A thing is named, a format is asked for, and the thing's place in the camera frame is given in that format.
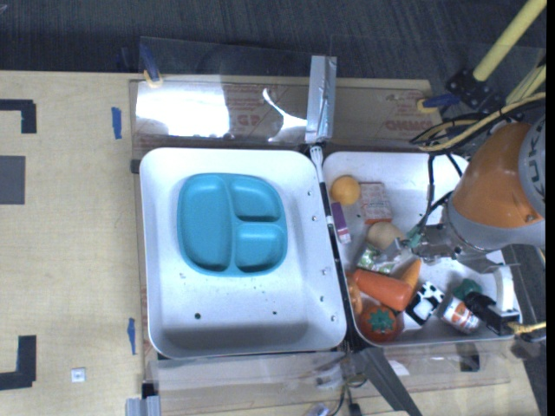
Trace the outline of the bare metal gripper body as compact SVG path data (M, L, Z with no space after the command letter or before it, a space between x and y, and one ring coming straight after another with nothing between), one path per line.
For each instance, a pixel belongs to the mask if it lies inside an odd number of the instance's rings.
M447 224L417 227L409 240L412 252L426 263L440 258L456 260L462 252L462 243Z

